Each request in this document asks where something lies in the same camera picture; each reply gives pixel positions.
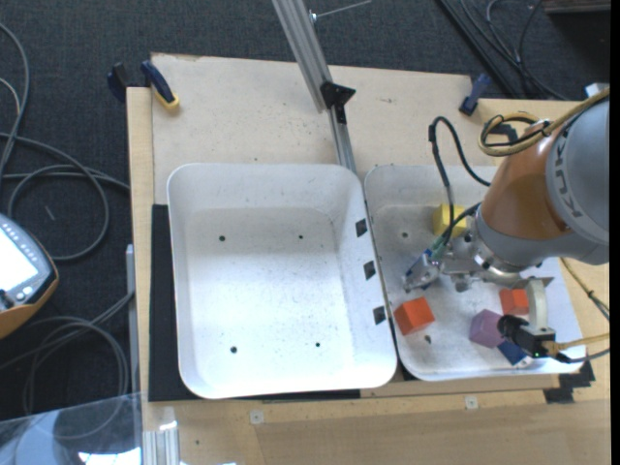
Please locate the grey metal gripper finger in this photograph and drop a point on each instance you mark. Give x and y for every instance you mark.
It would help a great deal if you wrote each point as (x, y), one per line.
(463, 283)
(420, 279)

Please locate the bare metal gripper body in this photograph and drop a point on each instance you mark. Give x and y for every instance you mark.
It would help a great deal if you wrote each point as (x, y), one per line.
(467, 258)

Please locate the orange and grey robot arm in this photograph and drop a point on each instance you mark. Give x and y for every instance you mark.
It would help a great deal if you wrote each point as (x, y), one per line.
(542, 196)

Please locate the large orange cube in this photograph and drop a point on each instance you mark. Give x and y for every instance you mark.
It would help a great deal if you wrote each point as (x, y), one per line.
(414, 315)

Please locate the yellow cube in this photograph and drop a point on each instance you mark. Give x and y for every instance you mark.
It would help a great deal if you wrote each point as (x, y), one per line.
(443, 218)

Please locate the purple cube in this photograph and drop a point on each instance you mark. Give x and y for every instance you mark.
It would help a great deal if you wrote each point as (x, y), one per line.
(484, 330)

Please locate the small orange cube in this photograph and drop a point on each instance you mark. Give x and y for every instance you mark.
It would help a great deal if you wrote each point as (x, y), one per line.
(512, 302)

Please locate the white plastic tray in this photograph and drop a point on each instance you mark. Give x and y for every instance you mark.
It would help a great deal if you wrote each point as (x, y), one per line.
(271, 284)
(445, 356)

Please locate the blue cube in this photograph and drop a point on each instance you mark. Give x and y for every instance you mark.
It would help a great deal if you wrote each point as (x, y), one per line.
(511, 352)

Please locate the pale flat board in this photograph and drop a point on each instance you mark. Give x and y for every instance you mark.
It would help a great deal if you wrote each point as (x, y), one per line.
(252, 114)

